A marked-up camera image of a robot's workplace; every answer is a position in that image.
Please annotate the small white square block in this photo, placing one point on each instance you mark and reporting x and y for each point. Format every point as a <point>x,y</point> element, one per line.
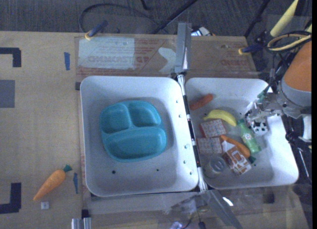
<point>44,205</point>

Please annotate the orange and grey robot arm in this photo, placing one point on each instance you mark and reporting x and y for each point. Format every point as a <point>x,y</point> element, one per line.
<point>298,72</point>

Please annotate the white plastic tray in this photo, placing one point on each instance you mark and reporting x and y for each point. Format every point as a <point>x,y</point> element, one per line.
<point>138,181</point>
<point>275,163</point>

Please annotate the orange carrot green top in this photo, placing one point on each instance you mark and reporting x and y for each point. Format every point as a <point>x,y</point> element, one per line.
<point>50,182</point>
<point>236,145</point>

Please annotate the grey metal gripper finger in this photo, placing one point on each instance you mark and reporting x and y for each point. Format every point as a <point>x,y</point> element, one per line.
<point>252,108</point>
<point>256,119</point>

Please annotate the yellow banana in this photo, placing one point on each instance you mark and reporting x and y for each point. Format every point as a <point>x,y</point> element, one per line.
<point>221,115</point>

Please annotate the blue divided plate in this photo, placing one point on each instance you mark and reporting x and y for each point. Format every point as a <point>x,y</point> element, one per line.
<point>133,143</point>

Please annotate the green plastic bottle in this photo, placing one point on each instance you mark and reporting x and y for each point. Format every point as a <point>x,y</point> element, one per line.
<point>248,137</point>

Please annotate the orange patterned biscuit packet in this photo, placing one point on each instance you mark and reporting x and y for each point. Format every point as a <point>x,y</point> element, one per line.
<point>213,128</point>
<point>209,145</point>

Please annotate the small grey can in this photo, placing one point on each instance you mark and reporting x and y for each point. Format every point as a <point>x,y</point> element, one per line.
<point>215,166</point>

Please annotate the black and white cow carton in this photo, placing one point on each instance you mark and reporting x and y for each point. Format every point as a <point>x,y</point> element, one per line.
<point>260,128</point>

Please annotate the orange and white carton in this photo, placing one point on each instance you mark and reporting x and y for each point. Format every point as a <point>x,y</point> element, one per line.
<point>236,161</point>

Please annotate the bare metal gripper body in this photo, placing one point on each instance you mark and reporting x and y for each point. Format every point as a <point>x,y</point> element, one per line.
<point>271,104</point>

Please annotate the orange sausage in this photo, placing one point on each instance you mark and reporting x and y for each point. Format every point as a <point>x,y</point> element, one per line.
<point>201,101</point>

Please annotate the brown cardboard board red print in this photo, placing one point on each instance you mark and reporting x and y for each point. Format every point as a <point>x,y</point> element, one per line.
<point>210,57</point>

